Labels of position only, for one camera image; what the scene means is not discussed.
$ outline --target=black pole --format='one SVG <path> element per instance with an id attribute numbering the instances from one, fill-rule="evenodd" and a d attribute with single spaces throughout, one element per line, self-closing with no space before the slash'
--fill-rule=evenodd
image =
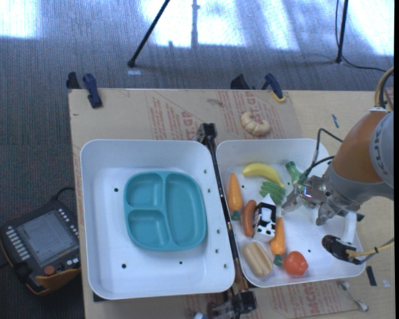
<path id="1" fill-rule="evenodd" d="M 152 24 L 149 26 L 148 31 L 146 32 L 144 38 L 142 39 L 142 42 L 140 43 L 138 49 L 134 53 L 133 57 L 128 61 L 127 65 L 128 67 L 134 67 L 134 62 L 136 61 L 136 58 L 138 57 L 140 51 L 143 49 L 146 41 L 148 40 L 149 36 L 151 35 L 152 31 L 154 30 L 155 25 L 157 24 L 158 20 L 160 20 L 161 14 L 164 12 L 166 9 L 168 3 L 170 0 L 165 0 L 164 4 L 161 6 L 160 11 L 158 12 L 157 16 L 155 17 L 154 21 L 152 21 Z"/>
<path id="2" fill-rule="evenodd" d="M 342 60 L 344 28 L 346 27 L 347 6 L 348 6 L 348 0 L 344 0 L 343 16 L 341 19 L 340 41 L 338 42 L 338 54 L 337 54 L 337 58 L 335 60 L 336 63 L 340 63 Z"/>

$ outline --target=toy garlic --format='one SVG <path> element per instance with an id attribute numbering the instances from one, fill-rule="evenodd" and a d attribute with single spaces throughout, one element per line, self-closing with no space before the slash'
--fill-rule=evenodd
<path id="1" fill-rule="evenodd" d="M 267 134 L 271 129 L 268 121 L 255 121 L 250 111 L 246 111 L 242 114 L 241 125 L 244 127 L 246 132 L 252 134 L 253 136 L 261 136 Z"/>

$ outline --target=hot dog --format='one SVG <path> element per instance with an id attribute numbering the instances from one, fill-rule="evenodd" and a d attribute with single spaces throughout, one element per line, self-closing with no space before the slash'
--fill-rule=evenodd
<path id="1" fill-rule="evenodd" d="M 253 237 L 254 236 L 254 229 L 253 229 L 253 214 L 257 204 L 252 199 L 247 202 L 242 211 L 242 228 L 244 230 L 244 234 L 246 237 Z"/>

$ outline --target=blue divided plate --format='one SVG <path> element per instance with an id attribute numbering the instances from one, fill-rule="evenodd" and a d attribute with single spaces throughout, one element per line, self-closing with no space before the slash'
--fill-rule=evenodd
<path id="1" fill-rule="evenodd" d="M 124 216 L 133 242 L 154 251 L 193 248 L 207 232 L 199 185 L 176 171 L 133 175 L 124 188 Z"/>

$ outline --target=red tomato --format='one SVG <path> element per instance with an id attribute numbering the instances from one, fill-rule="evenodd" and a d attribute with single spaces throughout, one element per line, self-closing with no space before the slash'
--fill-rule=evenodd
<path id="1" fill-rule="evenodd" d="M 308 267 L 306 258 L 298 251 L 290 252 L 284 260 L 284 268 L 288 274 L 302 276 Z"/>

